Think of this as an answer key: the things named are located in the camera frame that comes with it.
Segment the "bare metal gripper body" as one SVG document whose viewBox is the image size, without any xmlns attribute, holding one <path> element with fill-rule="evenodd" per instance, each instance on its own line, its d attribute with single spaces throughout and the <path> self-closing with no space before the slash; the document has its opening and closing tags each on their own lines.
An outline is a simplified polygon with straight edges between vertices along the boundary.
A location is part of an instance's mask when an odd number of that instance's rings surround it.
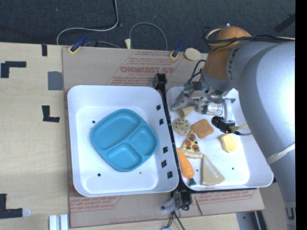
<svg viewBox="0 0 307 230">
<path fill-rule="evenodd" d="M 197 102 L 208 102 L 220 104 L 223 98 L 230 91 L 228 81 L 214 81 L 207 83 L 205 81 L 192 81 L 184 84 L 184 95 Z"/>
</svg>

